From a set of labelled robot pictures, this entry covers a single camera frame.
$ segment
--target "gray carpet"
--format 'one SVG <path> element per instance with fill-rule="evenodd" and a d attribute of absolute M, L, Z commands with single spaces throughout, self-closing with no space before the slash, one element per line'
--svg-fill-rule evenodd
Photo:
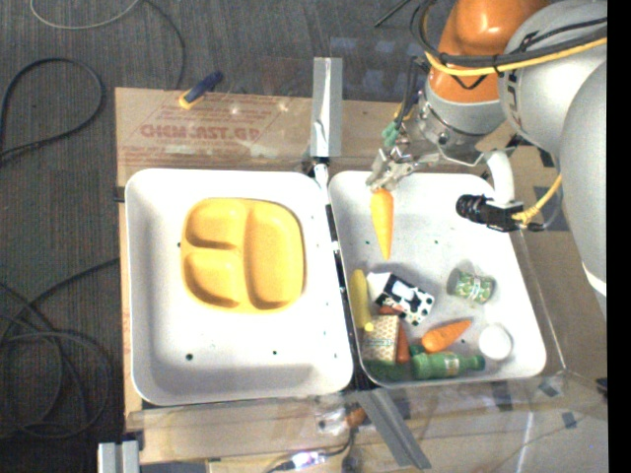
<path fill-rule="evenodd" d="M 0 0 L 2 91 L 32 62 L 72 58 L 99 75 L 105 102 L 68 138 L 0 164 L 0 315 L 15 317 L 25 299 L 52 290 L 20 320 L 56 334 L 2 344 L 0 471 L 96 471 L 97 443 L 123 433 L 114 88 L 173 89 L 185 59 L 182 88 L 221 70 L 218 91 L 308 97 L 314 56 L 336 56 L 344 60 L 344 98 L 400 101 L 408 58 L 420 49 L 408 31 L 413 5 L 373 27 L 398 0 L 151 0 L 179 29 L 185 53 L 172 25 L 145 2 L 110 25 L 66 31 L 38 21 L 29 1 Z M 35 0 L 35 7 L 54 23 L 81 26 L 132 1 Z M 99 95 L 84 67 L 34 68 L 11 92 L 0 151 L 74 127 Z M 8 328 L 0 319 L 5 339 L 32 331 Z M 65 434 L 76 436 L 37 437 Z"/>

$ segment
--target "toy carrot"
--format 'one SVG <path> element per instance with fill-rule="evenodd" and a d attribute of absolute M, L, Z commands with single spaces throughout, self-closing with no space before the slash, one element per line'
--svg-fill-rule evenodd
<path fill-rule="evenodd" d="M 426 352 L 441 352 L 447 349 L 469 326 L 469 319 L 459 320 L 437 327 L 425 333 L 421 338 L 421 345 Z"/>
<path fill-rule="evenodd" d="M 361 406 L 349 411 L 344 417 L 344 422 L 348 425 L 349 428 L 357 428 L 364 424 L 364 421 L 368 417 L 366 410 L 364 410 Z"/>
<path fill-rule="evenodd" d="M 403 327 L 403 322 L 398 321 L 398 338 L 396 340 L 396 362 L 404 365 L 410 360 L 410 344 L 407 341 L 407 334 Z"/>
<path fill-rule="evenodd" d="M 388 306 L 387 304 L 380 306 L 377 312 L 379 313 L 379 315 L 399 315 L 401 313 L 393 306 Z"/>
<path fill-rule="evenodd" d="M 392 194 L 380 187 L 371 198 L 371 215 L 379 247 L 384 259 L 390 258 L 392 227 L 394 221 L 394 199 Z"/>

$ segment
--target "black cable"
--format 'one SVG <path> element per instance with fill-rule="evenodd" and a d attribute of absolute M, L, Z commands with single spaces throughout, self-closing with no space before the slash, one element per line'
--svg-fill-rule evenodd
<path fill-rule="evenodd" d="M 319 457 L 323 457 L 324 459 L 329 459 L 330 457 L 334 457 L 335 455 L 339 455 L 340 453 L 344 453 L 346 450 L 348 450 L 350 447 L 353 446 L 353 443 L 355 442 L 355 435 L 357 435 L 357 428 L 351 428 L 349 431 L 349 435 L 348 435 L 348 441 L 346 443 L 344 443 L 343 446 L 341 446 L 340 448 L 338 448 L 337 450 L 334 450 L 332 452 L 323 452 L 323 453 L 317 453 L 317 455 Z M 274 473 L 276 471 L 293 471 L 295 469 L 298 468 L 298 465 L 294 462 L 293 459 L 290 459 L 288 461 L 285 462 L 281 462 L 280 464 L 277 464 L 276 466 L 274 466 L 272 469 L 269 469 L 266 471 L 266 473 Z"/>
<path fill-rule="evenodd" d="M 447 54 L 439 51 L 431 44 L 431 41 L 427 37 L 426 22 L 430 10 L 436 4 L 437 0 L 424 0 L 421 2 L 417 9 L 415 9 L 412 18 L 410 28 L 413 28 L 413 21 L 418 16 L 419 24 L 415 27 L 417 33 L 412 30 L 412 34 L 418 40 L 420 45 L 429 52 L 432 56 L 438 58 L 443 64 L 450 64 L 465 68 L 485 68 L 485 67 L 499 67 L 502 65 L 508 65 L 511 63 L 517 63 L 521 61 L 528 61 L 531 59 L 539 58 L 549 54 L 558 53 L 573 47 L 585 45 L 587 43 L 596 41 L 601 38 L 607 37 L 607 26 L 600 27 L 597 30 L 589 32 L 583 36 L 576 38 L 570 38 L 556 44 L 541 47 L 533 51 L 513 51 L 508 54 L 499 55 L 464 55 L 464 54 Z M 606 23 L 606 18 L 602 18 L 602 23 Z M 587 28 L 594 25 L 594 22 L 583 22 L 573 25 L 573 29 Z M 564 31 L 566 27 L 559 30 L 550 32 L 551 34 L 558 34 Z"/>
<path fill-rule="evenodd" d="M 14 394 L 11 390 L 11 384 L 5 386 L 5 390 L 9 392 L 9 395 L 2 398 L 3 403 L 0 405 L 0 417 L 2 417 L 2 426 L 4 426 L 5 429 L 8 429 L 8 431 L 1 434 L 0 439 L 10 439 L 17 433 L 22 433 L 38 439 L 70 439 L 85 433 L 102 416 L 108 401 L 112 377 L 106 354 L 95 342 L 84 337 L 80 333 L 55 329 L 50 324 L 47 317 L 45 317 L 41 311 L 36 309 L 35 305 L 44 301 L 59 289 L 68 286 L 81 278 L 94 274 L 103 268 L 117 264 L 118 262 L 119 258 L 115 258 L 84 270 L 55 284 L 33 300 L 28 300 L 16 290 L 0 282 L 0 290 L 2 290 L 7 297 L 19 304 L 18 311 L 13 315 L 0 313 L 0 319 L 8 324 L 7 327 L 0 333 L 0 362 L 3 362 L 8 358 L 8 354 L 11 353 L 11 348 L 14 347 L 15 344 L 43 341 L 52 348 L 52 352 L 55 357 L 54 366 L 56 368 L 55 380 L 47 379 L 41 381 L 42 383 L 53 387 L 52 397 L 50 397 L 44 410 L 40 412 L 40 415 L 36 418 L 30 419 L 29 422 L 20 422 L 18 417 L 15 415 L 12 402 L 15 400 L 16 394 Z M 27 320 L 25 318 L 27 313 L 36 317 L 37 324 L 33 323 L 32 320 Z M 81 382 L 81 378 L 79 377 L 72 360 L 63 349 L 64 342 L 69 342 L 90 352 L 97 360 L 98 367 L 104 375 L 100 378 L 100 381 L 103 384 L 104 396 L 102 397 L 100 404 L 92 413 L 89 411 L 88 397 Z M 8 377 L 6 376 L 6 370 L 8 367 L 9 364 L 5 364 L 5 376 L 2 378 L 5 380 L 5 385 L 8 380 Z M 67 424 L 57 422 L 51 418 L 51 415 L 58 407 L 61 398 L 65 373 L 69 375 L 70 381 L 77 389 L 76 392 L 78 397 L 75 401 L 77 401 L 80 405 L 79 411 L 75 412 L 79 414 L 80 424 L 74 429 L 71 429 Z"/>
<path fill-rule="evenodd" d="M 536 43 L 546 40 L 547 38 L 551 38 L 552 36 L 562 34 L 564 32 L 570 32 L 572 30 L 579 30 L 581 28 L 594 27 L 596 25 L 602 25 L 606 22 L 607 22 L 607 18 L 598 18 L 595 20 L 584 21 L 582 23 L 566 25 L 565 27 L 559 27 L 557 29 L 551 30 L 550 32 L 546 32 L 545 34 L 529 37 L 528 40 L 524 40 L 522 44 L 520 44 L 516 49 L 511 51 L 511 53 L 518 52 L 518 51 L 525 51 L 532 45 L 535 45 Z"/>
<path fill-rule="evenodd" d="M 482 81 L 484 81 L 484 79 L 486 79 L 485 75 L 481 75 L 473 83 L 465 84 L 458 75 L 450 74 L 450 76 L 460 85 L 461 88 L 468 91 L 474 90 L 482 83 Z"/>
<path fill-rule="evenodd" d="M 396 120 L 394 121 L 394 127 L 399 129 L 401 124 L 403 123 L 403 117 L 407 115 L 407 112 L 411 107 L 408 107 L 409 101 L 413 96 L 413 91 L 416 89 L 416 85 L 418 82 L 418 69 L 416 68 L 418 65 L 416 63 L 416 56 L 412 56 L 410 58 L 409 65 L 407 66 L 407 75 L 405 76 L 405 88 L 403 91 L 403 100 L 401 102 L 401 107 L 398 110 L 398 114 L 396 115 Z"/>
<path fill-rule="evenodd" d="M 99 92 L 99 97 L 97 101 L 95 102 L 94 106 L 92 107 L 90 115 L 88 115 L 88 117 L 86 117 L 83 121 L 81 121 L 79 124 L 77 124 L 73 128 L 65 130 L 51 137 L 42 138 L 40 140 L 36 140 L 28 144 L 21 144 L 11 149 L 4 150 L 4 145 L 6 141 L 6 134 L 5 134 L 6 122 L 7 122 L 8 111 L 11 104 L 11 96 L 16 86 L 20 83 L 20 81 L 26 74 L 28 74 L 35 68 L 47 63 L 68 63 L 70 65 L 81 68 L 82 70 L 84 70 L 90 75 L 90 78 L 93 81 L 93 86 Z M 4 95 L 2 96 L 2 100 L 0 101 L 0 168 L 2 168 L 2 166 L 4 166 L 4 164 L 6 164 L 7 162 L 16 159 L 17 157 L 21 156 L 24 153 L 27 153 L 29 151 L 34 151 L 36 149 L 40 149 L 45 145 L 52 144 L 53 142 L 57 142 L 59 140 L 62 140 L 64 138 L 67 138 L 77 133 L 79 130 L 85 128 L 88 124 L 92 122 L 92 120 L 102 110 L 104 104 L 105 104 L 105 86 L 101 82 L 101 79 L 97 75 L 97 73 L 92 68 L 90 68 L 88 65 L 86 65 L 85 63 L 81 61 L 70 59 L 70 58 L 50 57 L 50 58 L 39 59 L 23 67 L 9 82 L 9 85 L 7 86 L 7 89 L 5 90 Z"/>
<path fill-rule="evenodd" d="M 177 41 L 179 42 L 179 48 L 181 50 L 181 62 L 179 66 L 179 73 L 177 75 L 177 80 L 175 81 L 174 89 L 180 88 L 181 81 L 184 77 L 184 70 L 186 68 L 186 43 L 184 42 L 184 38 L 181 35 L 178 27 L 175 25 L 174 21 L 169 17 L 167 13 L 165 13 L 158 5 L 153 3 L 151 0 L 142 0 L 146 4 L 149 4 L 160 16 L 167 22 L 167 24 L 172 28 L 177 37 Z"/>

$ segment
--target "green cylinder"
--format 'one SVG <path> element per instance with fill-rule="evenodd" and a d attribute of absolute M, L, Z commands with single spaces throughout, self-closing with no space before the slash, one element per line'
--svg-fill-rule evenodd
<path fill-rule="evenodd" d="M 412 357 L 412 375 L 417 380 L 451 378 L 467 370 L 481 372 L 485 362 L 482 356 L 462 356 L 453 352 L 421 353 Z"/>
<path fill-rule="evenodd" d="M 485 304 L 491 299 L 495 280 L 492 277 L 455 269 L 448 279 L 447 287 L 448 292 L 453 295 Z"/>

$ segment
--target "yellow plate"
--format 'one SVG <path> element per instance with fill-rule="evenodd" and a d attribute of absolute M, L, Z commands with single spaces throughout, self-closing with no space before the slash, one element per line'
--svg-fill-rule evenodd
<path fill-rule="evenodd" d="M 198 202 L 186 215 L 180 254 L 186 289 L 225 310 L 279 310 L 303 290 L 300 224 L 277 203 L 243 198 Z"/>

